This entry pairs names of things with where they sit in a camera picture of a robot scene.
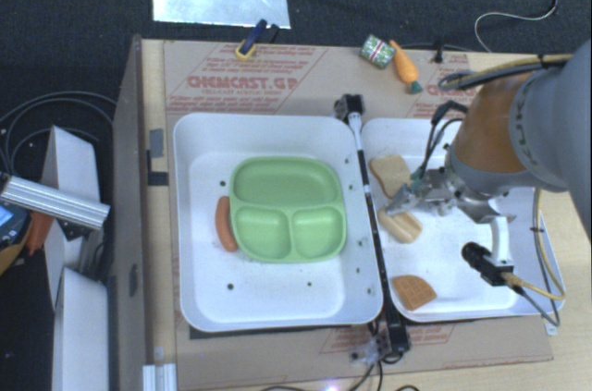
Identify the green patterned can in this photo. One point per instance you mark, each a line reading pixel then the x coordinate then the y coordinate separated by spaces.
pixel 377 51

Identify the black cylinder on white bracket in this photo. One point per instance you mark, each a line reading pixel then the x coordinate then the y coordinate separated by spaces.
pixel 481 260

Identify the brown waffle piece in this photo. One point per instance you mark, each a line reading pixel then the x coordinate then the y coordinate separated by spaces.
pixel 414 291

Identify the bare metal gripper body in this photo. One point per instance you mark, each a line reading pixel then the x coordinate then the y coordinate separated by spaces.
pixel 444 190

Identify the green divided plate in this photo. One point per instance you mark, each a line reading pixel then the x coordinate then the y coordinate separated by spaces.
pixel 282 186

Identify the white plastic tray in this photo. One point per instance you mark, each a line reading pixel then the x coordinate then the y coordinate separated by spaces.
pixel 277 296
pixel 462 278

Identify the orange carrot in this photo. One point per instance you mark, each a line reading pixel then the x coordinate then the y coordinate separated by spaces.
pixel 403 64

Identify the brown cardboard board red print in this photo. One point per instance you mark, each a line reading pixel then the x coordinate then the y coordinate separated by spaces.
pixel 277 84

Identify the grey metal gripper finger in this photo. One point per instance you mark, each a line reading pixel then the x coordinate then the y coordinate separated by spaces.
pixel 398 206
pixel 403 194

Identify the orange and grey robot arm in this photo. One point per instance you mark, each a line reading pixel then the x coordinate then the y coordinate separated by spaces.
pixel 546 125

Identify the thin black and white rod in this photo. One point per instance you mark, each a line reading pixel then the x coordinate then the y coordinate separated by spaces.
pixel 370 213

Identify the tan hot dog bun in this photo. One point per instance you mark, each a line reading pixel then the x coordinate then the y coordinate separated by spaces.
pixel 404 228

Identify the orange sausage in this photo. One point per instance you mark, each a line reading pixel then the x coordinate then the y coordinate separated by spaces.
pixel 223 223

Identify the tan bread slice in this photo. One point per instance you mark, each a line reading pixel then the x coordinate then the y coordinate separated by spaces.
pixel 388 172

